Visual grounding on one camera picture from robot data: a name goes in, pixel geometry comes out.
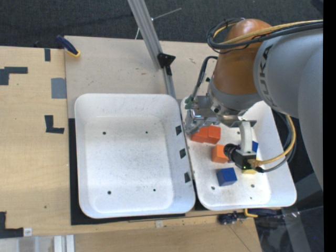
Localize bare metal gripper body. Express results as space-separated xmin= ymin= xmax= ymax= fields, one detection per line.
xmin=186 ymin=95 xmax=249 ymax=128

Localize red cube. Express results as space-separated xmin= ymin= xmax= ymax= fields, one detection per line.
xmin=191 ymin=127 xmax=210 ymax=144
xmin=207 ymin=125 xmax=222 ymax=145

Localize orange cube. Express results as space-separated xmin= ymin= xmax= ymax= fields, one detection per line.
xmin=211 ymin=144 xmax=229 ymax=164

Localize white plastic tray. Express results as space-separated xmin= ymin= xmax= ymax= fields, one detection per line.
xmin=74 ymin=93 xmax=196 ymax=219
xmin=180 ymin=97 xmax=298 ymax=212

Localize pale wood board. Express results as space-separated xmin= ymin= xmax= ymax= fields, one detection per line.
xmin=64 ymin=35 xmax=283 ymax=236

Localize black cylinder on white bracket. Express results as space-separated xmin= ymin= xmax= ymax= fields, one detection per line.
xmin=223 ymin=119 xmax=257 ymax=171

